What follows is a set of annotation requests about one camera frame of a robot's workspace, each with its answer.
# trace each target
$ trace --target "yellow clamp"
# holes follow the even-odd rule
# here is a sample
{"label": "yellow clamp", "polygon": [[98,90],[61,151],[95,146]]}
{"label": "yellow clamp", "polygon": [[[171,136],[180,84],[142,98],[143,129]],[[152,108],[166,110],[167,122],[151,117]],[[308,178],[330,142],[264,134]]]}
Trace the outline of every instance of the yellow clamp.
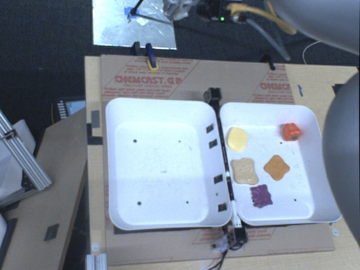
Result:
{"label": "yellow clamp", "polygon": [[150,71],[158,71],[158,69],[159,69],[159,64],[156,62],[156,67],[152,67],[151,66],[151,63],[150,63],[150,60],[149,59],[147,59],[147,66],[148,66],[148,68],[150,69]]}

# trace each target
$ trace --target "food piece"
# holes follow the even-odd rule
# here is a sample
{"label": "food piece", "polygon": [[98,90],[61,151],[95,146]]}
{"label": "food piece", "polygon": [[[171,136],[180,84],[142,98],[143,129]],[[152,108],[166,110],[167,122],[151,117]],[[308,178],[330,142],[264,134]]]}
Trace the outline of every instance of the food piece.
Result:
{"label": "food piece", "polygon": [[266,163],[264,170],[269,173],[274,180],[279,181],[289,172],[290,167],[279,155],[274,155],[270,161]]}
{"label": "food piece", "polygon": [[271,194],[268,191],[268,187],[263,184],[257,187],[251,187],[251,199],[253,200],[253,206],[262,208],[267,205],[272,205]]}
{"label": "food piece", "polygon": [[226,144],[231,150],[240,152],[245,148],[247,141],[248,134],[244,130],[238,127],[232,127],[227,136]]}
{"label": "food piece", "polygon": [[300,131],[298,126],[296,126],[295,123],[285,124],[285,126],[282,129],[282,132],[285,141],[295,141],[302,134],[302,132]]}
{"label": "food piece", "polygon": [[236,183],[255,185],[259,182],[253,159],[243,158],[240,160],[232,160],[231,166]]}

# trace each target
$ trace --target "white cable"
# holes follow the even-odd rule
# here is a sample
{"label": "white cable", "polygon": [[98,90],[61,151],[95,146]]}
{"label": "white cable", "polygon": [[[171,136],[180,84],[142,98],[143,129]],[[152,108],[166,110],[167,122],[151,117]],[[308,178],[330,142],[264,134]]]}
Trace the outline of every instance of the white cable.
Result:
{"label": "white cable", "polygon": [[304,61],[304,64],[307,65],[306,61],[305,61],[305,52],[307,49],[309,49],[311,46],[317,44],[317,43],[321,43],[321,41],[316,41],[314,43],[311,43],[310,45],[307,45],[303,51],[303,61]]}
{"label": "white cable", "polygon": [[254,29],[256,29],[275,49],[276,51],[286,60],[290,61],[290,55],[287,52],[287,50],[283,47],[281,47],[275,40],[272,38],[269,33],[267,33],[258,23],[256,23],[252,19],[246,19],[246,23],[248,23],[250,26],[252,26]]}

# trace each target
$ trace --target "red cube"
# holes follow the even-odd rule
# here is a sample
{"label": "red cube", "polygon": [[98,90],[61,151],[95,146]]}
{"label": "red cube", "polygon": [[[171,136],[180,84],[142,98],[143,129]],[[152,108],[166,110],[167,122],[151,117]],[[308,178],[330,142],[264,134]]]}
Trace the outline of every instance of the red cube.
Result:
{"label": "red cube", "polygon": [[285,141],[295,141],[302,134],[302,132],[300,131],[298,126],[296,126],[295,123],[285,124],[285,126],[282,129],[282,132]]}

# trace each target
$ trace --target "wooden table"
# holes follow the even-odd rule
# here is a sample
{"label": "wooden table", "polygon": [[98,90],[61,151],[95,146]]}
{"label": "wooden table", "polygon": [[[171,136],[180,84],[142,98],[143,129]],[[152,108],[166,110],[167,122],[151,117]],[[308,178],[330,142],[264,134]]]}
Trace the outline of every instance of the wooden table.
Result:
{"label": "wooden table", "polygon": [[[101,64],[99,57],[85,58],[87,122],[91,111],[101,109]],[[286,72],[296,104],[309,107],[315,113],[322,130],[326,113],[334,98],[332,86],[345,83],[356,73],[355,67],[286,65]],[[92,131],[102,136],[101,125]],[[102,176],[102,145],[88,148],[89,208],[92,254],[106,252],[104,222],[104,178]],[[334,236],[335,251],[321,253],[268,255],[225,259],[222,269],[358,269],[360,250],[343,218],[331,226],[338,230]],[[109,270],[149,269],[207,269],[211,260],[109,266]]]}
{"label": "wooden table", "polygon": [[[86,178],[86,111],[46,129],[37,162],[52,180],[45,190],[4,213],[17,219],[3,270],[61,270]],[[54,238],[45,241],[48,229]]]}

